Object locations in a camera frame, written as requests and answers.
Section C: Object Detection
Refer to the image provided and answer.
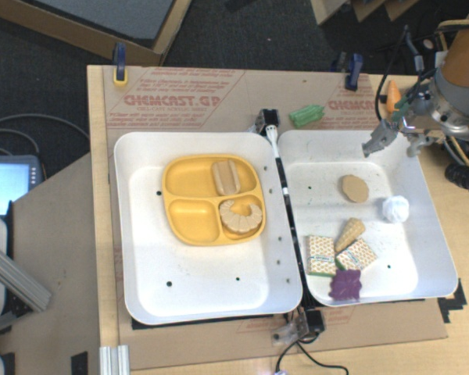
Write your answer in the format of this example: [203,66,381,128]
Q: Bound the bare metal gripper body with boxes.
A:
[397,91,469,141]

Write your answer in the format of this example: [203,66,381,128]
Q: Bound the orange toy carrot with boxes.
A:
[386,79,403,113]

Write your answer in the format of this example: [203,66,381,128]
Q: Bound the tan oval biscuit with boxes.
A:
[339,174,371,204]

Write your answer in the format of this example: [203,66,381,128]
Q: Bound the white crumpled ball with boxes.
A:
[381,194,411,224]

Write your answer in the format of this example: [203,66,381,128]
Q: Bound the green toy vegetable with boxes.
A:
[288,103,326,130]

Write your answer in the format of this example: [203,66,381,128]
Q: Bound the tan toy ice cream cone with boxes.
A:
[333,216,367,254]

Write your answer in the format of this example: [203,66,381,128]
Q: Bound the thin black and white rod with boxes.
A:
[265,124,310,309]

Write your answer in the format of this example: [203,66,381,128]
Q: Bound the white plastic tray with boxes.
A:
[277,128,460,309]
[113,130,304,326]

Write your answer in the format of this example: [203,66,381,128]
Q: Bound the purple toy grapes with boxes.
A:
[328,268,363,302]

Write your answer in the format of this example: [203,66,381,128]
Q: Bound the tan toy bread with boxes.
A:
[211,159,242,196]

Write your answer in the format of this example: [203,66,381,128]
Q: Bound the tan toy croissant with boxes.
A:
[218,198,264,235]

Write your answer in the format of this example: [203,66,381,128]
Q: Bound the brown cardboard board, red print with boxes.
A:
[101,66,460,371]

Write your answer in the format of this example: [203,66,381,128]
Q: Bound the yellow divided plate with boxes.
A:
[161,154,267,247]

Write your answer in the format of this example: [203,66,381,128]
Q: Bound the cardboard box with grey foam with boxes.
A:
[0,0,205,67]

